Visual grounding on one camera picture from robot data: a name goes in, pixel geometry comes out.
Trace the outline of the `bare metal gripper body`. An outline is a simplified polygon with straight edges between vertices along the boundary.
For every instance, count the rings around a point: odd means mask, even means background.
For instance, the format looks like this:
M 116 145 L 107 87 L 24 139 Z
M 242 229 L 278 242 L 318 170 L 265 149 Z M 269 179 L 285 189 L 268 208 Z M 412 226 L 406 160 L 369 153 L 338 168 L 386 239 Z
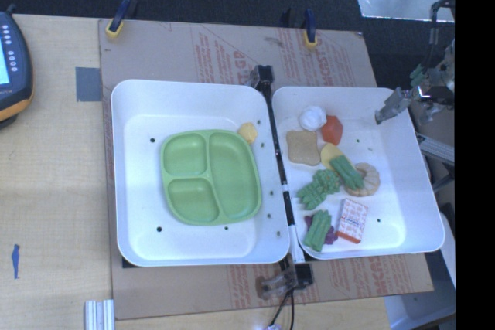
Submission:
M 429 68 L 423 80 L 415 85 L 415 99 L 423 103 L 454 106 L 455 40 L 445 48 L 442 61 Z

